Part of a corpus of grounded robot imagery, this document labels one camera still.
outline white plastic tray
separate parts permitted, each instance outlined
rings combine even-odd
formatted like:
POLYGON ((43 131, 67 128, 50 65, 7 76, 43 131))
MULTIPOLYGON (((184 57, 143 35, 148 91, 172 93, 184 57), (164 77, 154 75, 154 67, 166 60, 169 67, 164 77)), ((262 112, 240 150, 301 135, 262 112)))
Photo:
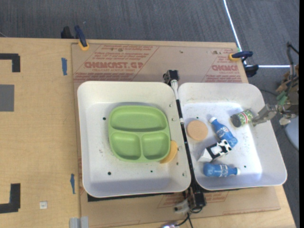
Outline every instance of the white plastic tray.
POLYGON ((180 192, 191 182, 188 159, 173 90, 164 83, 89 81, 77 90, 83 185, 97 198, 180 192), (171 140, 179 147, 175 158, 132 163, 111 152, 108 116, 119 105, 151 105, 167 116, 171 140))
POLYGON ((189 149, 198 184, 207 190, 228 190, 281 185, 286 181, 285 164, 270 121, 253 127, 247 124, 236 128, 230 116, 246 109, 255 115, 264 107, 261 92, 254 85, 231 83, 185 83, 179 87, 179 97, 185 125, 201 120, 209 130, 202 142, 188 137, 189 149), (203 163, 197 162, 202 151, 216 143, 216 135, 208 120, 216 117, 238 139, 233 150, 214 163, 228 164, 241 169, 238 176, 206 177, 203 163))

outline black corner marker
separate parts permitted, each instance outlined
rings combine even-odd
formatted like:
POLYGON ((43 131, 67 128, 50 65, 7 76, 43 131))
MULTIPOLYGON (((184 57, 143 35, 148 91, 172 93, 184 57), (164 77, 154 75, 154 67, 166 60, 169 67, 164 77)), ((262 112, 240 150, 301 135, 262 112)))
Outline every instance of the black corner marker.
POLYGON ((0 214, 18 212, 20 208, 20 183, 10 185, 9 203, 0 204, 0 214))
POLYGON ((20 73, 20 56, 16 53, 0 53, 0 60, 11 60, 12 73, 20 73))

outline green can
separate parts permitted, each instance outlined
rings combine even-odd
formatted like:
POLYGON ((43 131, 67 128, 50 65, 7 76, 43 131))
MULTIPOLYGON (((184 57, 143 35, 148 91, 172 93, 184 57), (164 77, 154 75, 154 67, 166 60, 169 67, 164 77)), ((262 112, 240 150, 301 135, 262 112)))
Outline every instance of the green can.
POLYGON ((235 127, 240 127, 251 122, 252 118, 253 113, 250 110, 245 110, 230 117, 231 122, 235 127))

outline gray square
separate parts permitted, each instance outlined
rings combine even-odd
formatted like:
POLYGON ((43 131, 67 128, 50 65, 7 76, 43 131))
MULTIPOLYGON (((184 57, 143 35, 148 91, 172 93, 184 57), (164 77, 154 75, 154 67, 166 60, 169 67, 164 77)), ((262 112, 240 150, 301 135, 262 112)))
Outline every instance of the gray square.
POLYGON ((0 112, 14 111, 14 85, 0 85, 0 112))

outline wooden table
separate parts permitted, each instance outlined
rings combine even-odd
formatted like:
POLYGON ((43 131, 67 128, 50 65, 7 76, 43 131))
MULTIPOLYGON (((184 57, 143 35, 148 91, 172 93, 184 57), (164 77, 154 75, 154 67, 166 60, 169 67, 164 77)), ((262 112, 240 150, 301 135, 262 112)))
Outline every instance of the wooden table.
MULTIPOLYGON (((18 212, 0 214, 0 227, 68 227, 81 217, 71 44, 75 39, 0 38, 0 53, 20 55, 21 72, 0 60, 0 85, 14 85, 14 111, 0 112, 0 204, 9 203, 10 185, 21 184, 18 212), (67 60, 63 76, 62 60, 67 60), (40 206, 47 201, 47 209, 40 206)), ((89 40, 90 43, 113 43, 89 40)), ((136 41, 115 41, 136 43, 136 41)), ((207 45, 161 42, 164 45, 207 45)), ((209 43, 231 46, 231 43, 209 43)), ((213 218, 192 219, 202 227, 295 227, 282 186, 275 187, 281 209, 213 218)), ((125 226, 156 228, 163 224, 125 226)))

